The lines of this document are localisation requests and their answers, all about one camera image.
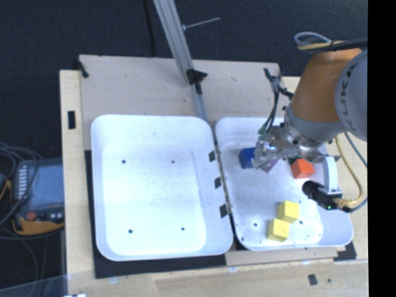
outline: block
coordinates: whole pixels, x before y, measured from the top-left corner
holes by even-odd
[[[299,204],[285,200],[278,206],[278,219],[293,223],[299,219]]]
[[[283,242],[289,237],[289,229],[288,222],[274,218],[268,224],[267,239]]]
[[[298,178],[308,178],[310,175],[315,173],[314,166],[303,158],[297,158],[291,165],[291,172],[293,177]]]
[[[239,162],[244,170],[253,167],[252,158],[254,158],[254,149],[255,147],[244,148],[238,155]]]

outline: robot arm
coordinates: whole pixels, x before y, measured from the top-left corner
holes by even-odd
[[[268,171],[279,158],[331,162],[320,147],[343,132],[367,141],[367,53],[352,48],[313,54],[283,122],[260,130],[254,167]],[[313,199],[330,194],[329,186],[317,185],[307,182],[304,193]],[[325,198],[315,200],[332,209]]]

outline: blue block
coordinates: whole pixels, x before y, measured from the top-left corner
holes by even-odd
[[[254,149],[255,147],[244,148],[238,155],[239,162],[244,170],[253,167],[252,158],[254,158]]]

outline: black connector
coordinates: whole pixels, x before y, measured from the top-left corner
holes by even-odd
[[[324,186],[315,181],[306,181],[302,189],[308,198],[316,201],[318,205],[326,210],[338,209],[337,204],[333,200],[342,197],[339,192],[327,194]]]

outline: table surface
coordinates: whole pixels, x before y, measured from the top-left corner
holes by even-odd
[[[92,120],[105,113],[194,115],[191,88],[183,84],[173,59],[80,56],[88,79],[79,71],[60,71],[62,157],[66,210],[68,293],[87,296],[343,296],[368,295],[367,205],[350,215],[357,258],[334,262],[345,247],[320,247],[269,252],[230,250],[226,266],[213,269],[148,273],[95,279],[90,232],[84,150],[90,148]],[[265,116],[272,108],[272,92],[263,67],[278,73],[274,63],[194,61],[208,72],[203,81],[208,121],[213,126],[227,116]],[[284,77],[294,91],[299,78]],[[279,110],[287,105],[283,96]],[[68,112],[75,113],[69,129]],[[341,136],[349,162],[367,191],[367,171]],[[353,138],[363,156],[365,142]],[[335,144],[329,154],[338,155]],[[344,197],[355,198],[357,187],[342,161],[337,162]],[[311,285],[308,275],[314,275]]]

